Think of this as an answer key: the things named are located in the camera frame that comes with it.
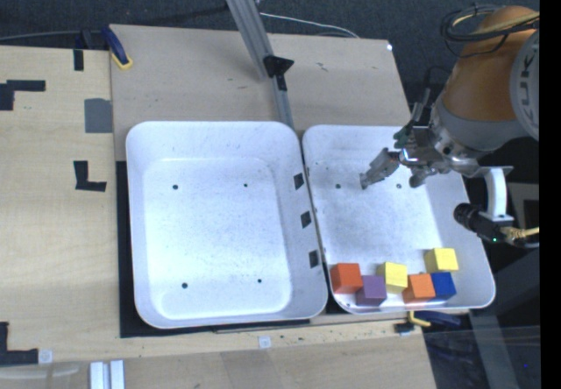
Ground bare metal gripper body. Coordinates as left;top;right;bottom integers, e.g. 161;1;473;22
399;124;482;174

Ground white plastic tray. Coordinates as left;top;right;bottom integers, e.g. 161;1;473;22
302;124;497;315
124;120;330;330

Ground yellow cube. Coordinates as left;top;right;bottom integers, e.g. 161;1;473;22
376;261;409;295
423;247;460;274

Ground blue cube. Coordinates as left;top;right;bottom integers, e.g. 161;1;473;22
430;271;458;301

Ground orange cube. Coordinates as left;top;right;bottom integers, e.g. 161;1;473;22
329;262;365;295
401;272;437;305

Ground purple cube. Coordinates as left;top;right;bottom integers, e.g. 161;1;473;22
355;274;388;308

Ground pale wood board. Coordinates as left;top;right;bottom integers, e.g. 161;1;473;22
108;23;436;389

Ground black cylinder on white bracket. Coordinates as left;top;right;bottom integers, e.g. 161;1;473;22
452;165;516;244

